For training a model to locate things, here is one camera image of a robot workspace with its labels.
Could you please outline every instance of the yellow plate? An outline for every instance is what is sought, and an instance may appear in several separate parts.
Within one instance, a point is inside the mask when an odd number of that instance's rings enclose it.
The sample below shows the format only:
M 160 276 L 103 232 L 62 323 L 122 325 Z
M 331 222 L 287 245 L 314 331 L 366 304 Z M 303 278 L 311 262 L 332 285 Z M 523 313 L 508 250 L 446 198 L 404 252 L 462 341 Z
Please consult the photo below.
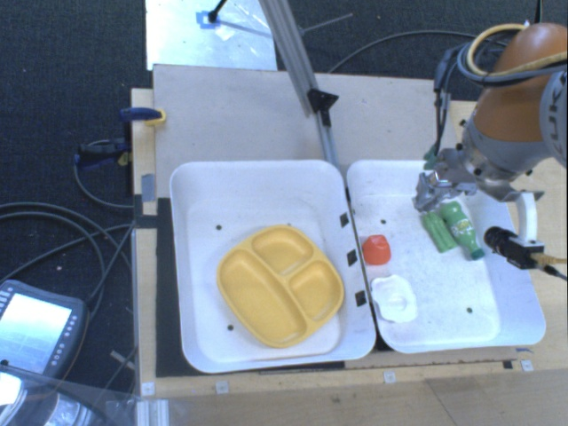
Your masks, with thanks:
M 343 283 L 326 255 L 288 225 L 267 227 L 231 249 L 217 285 L 262 343 L 290 347 L 323 326 L 343 302 Z

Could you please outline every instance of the black floor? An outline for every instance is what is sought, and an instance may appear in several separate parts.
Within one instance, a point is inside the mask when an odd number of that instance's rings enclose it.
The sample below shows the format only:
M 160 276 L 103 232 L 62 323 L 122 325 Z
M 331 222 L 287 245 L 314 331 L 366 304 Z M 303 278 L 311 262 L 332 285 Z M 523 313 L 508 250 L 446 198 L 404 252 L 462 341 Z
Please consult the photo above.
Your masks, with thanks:
M 536 7 L 536 0 L 289 1 L 304 28 L 354 13 L 331 28 L 305 35 L 313 67 L 321 72 L 378 38 L 425 29 L 477 34 L 492 25 L 533 20 Z M 567 1 L 545 0 L 544 20 L 566 25 Z M 87 199 L 75 184 L 72 166 L 79 144 L 124 135 L 118 111 L 130 104 L 130 89 L 151 86 L 145 26 L 145 0 L 0 0 L 1 204 L 55 204 L 103 227 L 131 222 L 130 210 Z M 451 35 L 406 36 L 376 45 L 338 72 L 431 78 L 444 50 L 460 42 L 462 38 Z M 452 88 L 456 99 L 477 97 L 475 87 L 457 76 Z M 82 178 L 107 201 L 131 202 L 126 168 L 106 165 L 82 173 Z M 46 208 L 0 208 L 0 277 L 81 235 L 58 218 L 6 217 L 24 210 Z M 68 217 L 60 210 L 55 214 Z M 113 236 L 120 240 L 123 233 Z M 114 249 L 99 241 L 108 263 Z M 24 270 L 16 279 L 86 298 L 99 277 L 95 253 L 84 243 Z M 109 353 L 126 355 L 133 348 L 131 308 L 130 272 L 119 260 L 69 380 L 107 384 L 119 366 Z M 131 377 L 128 369 L 122 371 L 112 388 L 127 390 Z

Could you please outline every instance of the blue tape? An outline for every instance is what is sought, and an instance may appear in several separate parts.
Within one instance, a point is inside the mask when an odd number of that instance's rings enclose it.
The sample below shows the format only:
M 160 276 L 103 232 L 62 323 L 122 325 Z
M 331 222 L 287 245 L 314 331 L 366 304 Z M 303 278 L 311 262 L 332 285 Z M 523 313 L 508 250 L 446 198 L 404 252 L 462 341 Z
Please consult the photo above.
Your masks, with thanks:
M 211 30 L 212 28 L 216 28 L 221 25 L 219 21 L 219 17 L 217 16 L 216 22 L 209 22 L 209 12 L 208 11 L 201 11 L 195 13 L 195 18 L 197 19 L 197 23 L 199 26 L 205 30 Z

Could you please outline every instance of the screen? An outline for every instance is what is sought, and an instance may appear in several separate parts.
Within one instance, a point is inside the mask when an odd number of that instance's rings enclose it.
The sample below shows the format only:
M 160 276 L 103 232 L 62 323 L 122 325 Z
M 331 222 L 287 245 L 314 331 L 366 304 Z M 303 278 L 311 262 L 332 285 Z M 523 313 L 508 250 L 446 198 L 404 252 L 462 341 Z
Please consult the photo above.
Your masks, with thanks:
M 0 318 L 0 359 L 41 374 L 70 314 L 63 306 L 14 294 Z

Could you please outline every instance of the wooden table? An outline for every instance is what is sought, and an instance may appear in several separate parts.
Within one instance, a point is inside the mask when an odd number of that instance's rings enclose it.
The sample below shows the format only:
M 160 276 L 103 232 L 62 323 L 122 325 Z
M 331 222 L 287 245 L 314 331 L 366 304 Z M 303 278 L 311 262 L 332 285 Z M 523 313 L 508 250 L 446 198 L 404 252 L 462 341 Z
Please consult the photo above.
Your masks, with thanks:
M 319 75 L 319 80 L 337 84 L 334 81 L 343 79 Z M 378 81 L 377 78 L 364 80 Z M 404 132 L 405 126 L 400 122 L 412 121 L 421 115 L 433 130 L 430 83 L 382 78 L 373 86 L 372 92 L 378 93 L 379 99 L 382 94 L 389 97 L 378 109 L 377 119 L 382 124 L 393 125 L 393 130 L 398 125 Z M 338 109 L 337 114 L 347 112 L 348 104 L 353 102 L 362 107 L 371 106 L 371 113 L 377 111 L 372 108 L 373 103 L 358 99 L 348 97 L 347 104 Z M 132 105 L 153 107 L 154 91 L 134 90 Z M 469 116 L 473 106 L 469 102 L 452 104 L 450 119 L 457 130 L 460 130 L 457 123 Z M 160 170 L 156 168 L 156 131 L 159 129 L 145 126 L 143 122 L 132 125 L 135 194 L 142 193 L 143 176 L 147 178 Z M 343 159 L 349 163 L 353 161 L 350 157 L 355 156 L 357 144 L 342 145 L 338 137 L 342 131 L 345 128 L 338 124 L 335 127 L 338 152 L 343 150 L 347 154 Z M 455 134 L 451 127 L 448 133 L 446 143 L 452 143 Z M 416 148 L 413 134 L 406 137 L 410 139 L 411 157 L 420 158 L 425 150 Z M 432 139 L 426 139 L 419 142 L 428 147 Z M 405 150 L 398 150 L 398 156 L 409 158 Z M 539 238 L 546 242 L 548 253 L 564 256 L 565 170 L 556 161 L 547 160 L 532 176 L 519 179 L 516 186 L 546 191 L 537 204 Z M 161 187 L 157 185 L 156 190 L 160 191 Z M 156 200 L 142 202 L 144 215 L 155 215 L 156 209 Z M 139 386 L 145 398 L 170 399 L 172 424 L 531 424 L 531 419 L 534 423 L 560 424 L 555 421 L 565 417 L 567 299 L 566 284 L 557 278 L 532 273 L 546 317 L 547 333 L 540 343 L 530 348 L 481 348 L 415 355 L 383 352 L 380 357 L 371 355 L 348 362 L 345 369 L 335 371 L 158 378 L 155 376 L 156 231 L 138 228 L 134 239 Z M 565 265 L 559 268 L 566 270 Z M 523 365 L 525 368 L 529 365 L 525 360 L 530 362 L 533 371 L 523 369 Z M 511 361 L 512 368 L 504 368 L 503 361 Z M 396 382 L 386 383 L 393 375 Z M 218 394 L 227 390 L 228 394 Z

